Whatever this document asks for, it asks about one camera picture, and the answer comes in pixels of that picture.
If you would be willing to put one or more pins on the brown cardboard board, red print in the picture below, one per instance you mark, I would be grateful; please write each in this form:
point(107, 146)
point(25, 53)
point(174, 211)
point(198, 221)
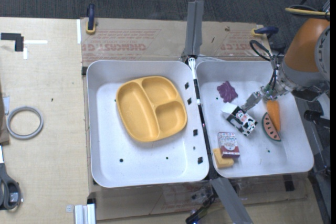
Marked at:
point(157, 39)

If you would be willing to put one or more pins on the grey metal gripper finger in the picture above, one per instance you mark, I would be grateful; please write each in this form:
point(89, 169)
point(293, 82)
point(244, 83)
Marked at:
point(252, 101)

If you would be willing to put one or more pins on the watermelon slice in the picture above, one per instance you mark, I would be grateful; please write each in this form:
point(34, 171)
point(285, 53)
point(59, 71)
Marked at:
point(270, 129)

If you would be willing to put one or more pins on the yellow cheese wedge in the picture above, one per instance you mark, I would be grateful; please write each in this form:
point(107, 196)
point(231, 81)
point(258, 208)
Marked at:
point(223, 162)

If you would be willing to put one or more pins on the yellow divided plate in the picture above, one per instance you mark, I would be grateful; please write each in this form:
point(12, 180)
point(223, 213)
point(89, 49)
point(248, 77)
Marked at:
point(136, 110)

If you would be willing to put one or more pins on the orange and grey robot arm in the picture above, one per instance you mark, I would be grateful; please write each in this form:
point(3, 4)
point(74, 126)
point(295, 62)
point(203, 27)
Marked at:
point(302, 49)

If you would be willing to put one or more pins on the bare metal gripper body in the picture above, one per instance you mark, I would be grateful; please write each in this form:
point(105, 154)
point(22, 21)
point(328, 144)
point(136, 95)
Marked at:
point(274, 91)

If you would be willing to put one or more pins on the red and white carton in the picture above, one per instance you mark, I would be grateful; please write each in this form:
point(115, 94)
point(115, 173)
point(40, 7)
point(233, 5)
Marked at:
point(228, 145)

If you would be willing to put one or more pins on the cow print milk carton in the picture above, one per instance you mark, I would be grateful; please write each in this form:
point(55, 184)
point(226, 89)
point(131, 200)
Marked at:
point(242, 120)

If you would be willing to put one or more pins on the purple grapes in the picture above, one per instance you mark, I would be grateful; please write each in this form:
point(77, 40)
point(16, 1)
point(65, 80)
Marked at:
point(227, 91)

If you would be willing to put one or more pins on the thin black and white rod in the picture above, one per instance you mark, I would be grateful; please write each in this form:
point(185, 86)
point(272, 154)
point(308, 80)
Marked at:
point(196, 86)

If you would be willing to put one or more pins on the white plastic tray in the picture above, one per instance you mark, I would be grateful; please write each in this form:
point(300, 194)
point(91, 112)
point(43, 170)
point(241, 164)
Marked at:
point(257, 157)
point(147, 160)

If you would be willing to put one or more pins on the black cylinder on white bracket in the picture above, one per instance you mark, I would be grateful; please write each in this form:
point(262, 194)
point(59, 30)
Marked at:
point(313, 115)

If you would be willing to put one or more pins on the orange carrot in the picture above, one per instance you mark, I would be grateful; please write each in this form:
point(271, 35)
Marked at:
point(273, 112)

